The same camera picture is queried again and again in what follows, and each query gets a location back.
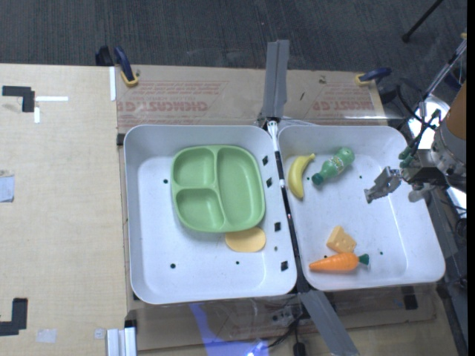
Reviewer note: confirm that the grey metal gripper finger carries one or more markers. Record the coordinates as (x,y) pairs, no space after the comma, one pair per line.
(378,192)
(389,173)

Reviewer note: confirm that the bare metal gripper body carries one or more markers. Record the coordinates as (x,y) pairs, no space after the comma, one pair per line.
(426,172)

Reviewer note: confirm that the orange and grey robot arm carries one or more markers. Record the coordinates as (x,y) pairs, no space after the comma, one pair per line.
(457,117)

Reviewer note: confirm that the white plastic tray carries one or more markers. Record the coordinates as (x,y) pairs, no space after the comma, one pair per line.
(193,265)
(389,236)

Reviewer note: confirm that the green plastic bottle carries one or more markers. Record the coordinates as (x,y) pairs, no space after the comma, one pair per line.
(332,167)

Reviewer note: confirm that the yellow cheese wedge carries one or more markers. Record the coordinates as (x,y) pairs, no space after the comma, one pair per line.
(340,240)

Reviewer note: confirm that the orange carrot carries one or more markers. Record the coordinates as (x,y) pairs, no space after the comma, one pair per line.
(334,263)

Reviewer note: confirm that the yellow banana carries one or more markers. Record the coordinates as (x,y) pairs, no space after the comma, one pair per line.
(295,178)

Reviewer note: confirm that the pale yellow round biscuit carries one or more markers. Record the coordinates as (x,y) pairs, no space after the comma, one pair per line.
(246,241)

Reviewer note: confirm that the green divided plate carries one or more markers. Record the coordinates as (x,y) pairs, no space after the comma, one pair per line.
(237,184)

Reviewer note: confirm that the brown cardboard board red print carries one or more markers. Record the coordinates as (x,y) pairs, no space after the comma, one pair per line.
(230,98)

